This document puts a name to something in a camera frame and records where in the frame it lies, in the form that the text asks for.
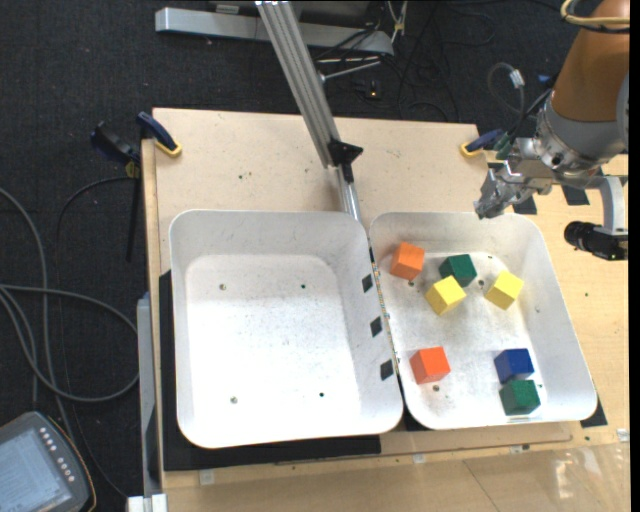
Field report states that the pale wood board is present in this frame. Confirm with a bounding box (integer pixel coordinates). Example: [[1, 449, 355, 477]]
[[151, 107, 576, 474]]

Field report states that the white plastic tray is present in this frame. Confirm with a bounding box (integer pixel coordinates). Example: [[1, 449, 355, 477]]
[[368, 211, 599, 431], [168, 208, 405, 450]]

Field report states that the orange cube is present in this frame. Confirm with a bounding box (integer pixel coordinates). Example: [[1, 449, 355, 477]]
[[389, 241, 426, 282], [408, 346, 452, 386]]

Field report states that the black cylinder on white bracket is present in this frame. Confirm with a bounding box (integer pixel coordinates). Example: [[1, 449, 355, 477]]
[[563, 174, 630, 262]]

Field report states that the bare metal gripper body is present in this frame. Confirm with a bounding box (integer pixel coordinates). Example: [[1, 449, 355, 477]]
[[486, 136, 604, 196]]

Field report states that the blue cube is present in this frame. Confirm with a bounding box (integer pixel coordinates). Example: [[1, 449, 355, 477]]
[[493, 348, 536, 385]]

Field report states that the green cube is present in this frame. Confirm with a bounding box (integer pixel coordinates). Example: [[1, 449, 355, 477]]
[[498, 379, 542, 417], [438, 253, 478, 288]]

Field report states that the yellow cube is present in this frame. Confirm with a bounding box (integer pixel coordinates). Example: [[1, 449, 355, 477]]
[[483, 270, 525, 311], [424, 274, 468, 317]]

